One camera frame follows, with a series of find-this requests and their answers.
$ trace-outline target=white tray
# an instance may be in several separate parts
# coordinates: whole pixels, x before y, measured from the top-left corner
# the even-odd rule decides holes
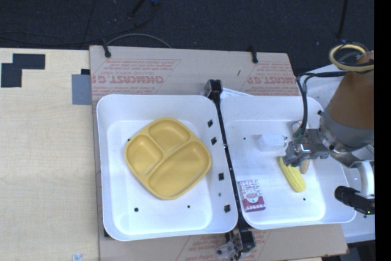
[[[318,128],[320,104],[308,98],[308,125]],[[236,181],[257,179],[266,209],[244,212],[244,219],[256,229],[350,222],[356,211],[334,197],[339,185],[348,186],[342,165],[329,157],[311,160],[303,175],[307,188],[296,193],[279,164],[285,148],[261,151],[261,134],[281,134],[291,140],[291,126],[302,120],[301,97],[227,97],[222,100],[228,149]]]
[[[212,157],[206,176],[174,200],[152,195],[131,173],[124,157],[129,138],[162,117],[185,124]],[[112,238],[129,241],[225,233],[235,227],[238,211],[217,110],[211,100],[200,95],[107,95],[98,102],[97,121],[103,223]]]

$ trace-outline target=dark floor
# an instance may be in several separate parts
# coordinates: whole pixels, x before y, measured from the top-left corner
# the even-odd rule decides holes
[[[297,75],[329,65],[329,50],[341,43],[359,42],[369,50],[375,45],[375,0],[0,0],[0,5],[0,47],[6,48],[86,50],[103,40],[189,50],[245,51],[252,45],[259,52],[287,53]],[[126,34],[131,35],[116,39]],[[360,261],[375,260],[375,242],[351,247]]]

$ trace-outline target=brown cylinder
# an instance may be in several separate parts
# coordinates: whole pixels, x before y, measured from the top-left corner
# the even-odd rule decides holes
[[[364,54],[356,63],[374,59],[374,51]],[[342,79],[329,105],[330,116],[340,124],[373,130],[375,119],[374,71],[349,71]]]

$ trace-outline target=yellow plate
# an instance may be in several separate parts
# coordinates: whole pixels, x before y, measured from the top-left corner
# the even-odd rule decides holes
[[[209,171],[212,159],[203,142],[185,125],[161,118],[141,129],[125,147],[131,172],[156,197],[180,197]]]

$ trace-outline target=black tape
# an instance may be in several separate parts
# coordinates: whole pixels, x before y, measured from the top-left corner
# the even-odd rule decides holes
[[[44,54],[13,54],[12,63],[1,64],[1,87],[22,87],[22,70],[44,70]]]

